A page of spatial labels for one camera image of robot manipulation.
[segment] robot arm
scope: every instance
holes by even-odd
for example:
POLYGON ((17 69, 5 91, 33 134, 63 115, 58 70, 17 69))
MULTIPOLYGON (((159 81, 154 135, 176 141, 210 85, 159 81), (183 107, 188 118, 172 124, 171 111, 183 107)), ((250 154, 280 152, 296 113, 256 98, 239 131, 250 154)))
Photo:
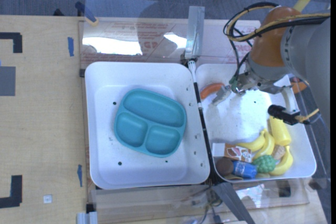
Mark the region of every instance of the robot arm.
MULTIPOLYGON (((299 22, 297 18, 304 17, 299 11, 290 7, 274 7, 259 29, 282 18, 289 18, 289 26, 277 27, 255 37, 246 57, 244 73, 230 81, 232 91, 258 89, 271 94, 281 92, 286 97, 285 87, 275 86, 274 83, 292 73, 309 83, 321 116, 330 129, 330 13, 323 14, 322 22, 312 22, 312 18, 299 22)), ((268 112, 288 124, 298 122, 293 121, 297 111, 273 105, 268 112)))

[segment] table top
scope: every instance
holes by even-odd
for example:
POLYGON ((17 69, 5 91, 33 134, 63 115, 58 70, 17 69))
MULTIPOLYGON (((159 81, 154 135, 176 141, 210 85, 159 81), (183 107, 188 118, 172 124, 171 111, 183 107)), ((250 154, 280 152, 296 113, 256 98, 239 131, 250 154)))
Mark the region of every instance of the table top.
MULTIPOLYGON (((0 39, 0 67, 15 67, 15 95, 0 96, 0 199, 13 196, 12 176, 22 176, 19 206, 0 208, 4 222, 74 223, 76 214, 86 211, 83 78, 79 76, 82 21, 66 16, 0 16, 0 32, 20 33, 23 39, 21 53, 13 52, 12 39, 0 39)), ((303 205, 249 212, 257 223, 285 219, 326 223, 317 192, 306 192, 309 202, 303 205)), ((231 212, 220 215, 233 218, 231 212)))

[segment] teal plate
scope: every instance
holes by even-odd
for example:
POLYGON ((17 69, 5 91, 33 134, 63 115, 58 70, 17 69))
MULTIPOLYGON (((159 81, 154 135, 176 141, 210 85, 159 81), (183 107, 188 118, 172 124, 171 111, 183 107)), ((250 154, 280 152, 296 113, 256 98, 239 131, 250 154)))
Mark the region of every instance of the teal plate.
POLYGON ((156 92, 134 89, 121 100, 114 134, 126 147, 167 157, 178 149, 185 125, 186 113, 180 103, 156 92))

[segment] brown ball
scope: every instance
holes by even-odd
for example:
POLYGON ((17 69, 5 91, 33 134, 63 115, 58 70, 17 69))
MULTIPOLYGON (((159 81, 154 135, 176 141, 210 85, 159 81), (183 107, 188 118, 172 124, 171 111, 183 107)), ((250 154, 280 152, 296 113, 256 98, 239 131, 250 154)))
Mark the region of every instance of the brown ball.
POLYGON ((221 175, 221 176, 227 176, 229 174, 232 173, 233 171, 233 162, 231 161, 231 159, 229 158, 220 158, 217 162, 216 162, 216 169, 217 172, 221 175))

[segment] bunch of bananas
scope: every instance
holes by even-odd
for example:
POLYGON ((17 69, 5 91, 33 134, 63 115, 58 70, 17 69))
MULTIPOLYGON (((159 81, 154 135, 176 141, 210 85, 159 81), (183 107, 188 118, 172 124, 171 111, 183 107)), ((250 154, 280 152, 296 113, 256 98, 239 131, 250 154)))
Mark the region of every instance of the bunch of bananas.
POLYGON ((293 156, 289 151, 291 136, 282 120, 270 117, 269 121, 272 134, 270 134, 267 129, 263 129, 254 141, 238 143, 237 145, 256 152, 253 160, 264 155, 274 155, 275 149, 283 147, 284 153, 275 166, 275 169, 268 172, 270 175, 279 176, 283 175, 293 164, 293 156))

